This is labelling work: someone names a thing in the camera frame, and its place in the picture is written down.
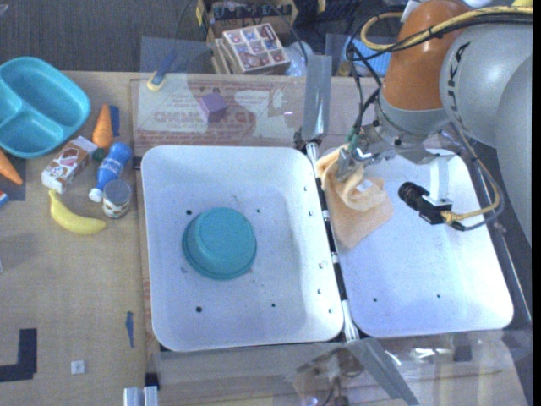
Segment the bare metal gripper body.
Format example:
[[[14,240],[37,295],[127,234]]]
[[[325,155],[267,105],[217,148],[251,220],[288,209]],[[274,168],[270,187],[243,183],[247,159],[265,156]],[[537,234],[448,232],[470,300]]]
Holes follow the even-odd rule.
[[[439,155],[426,150],[427,135],[398,129],[384,120],[364,125],[358,136],[358,147],[373,155],[373,163],[401,156],[414,164],[428,164]]]

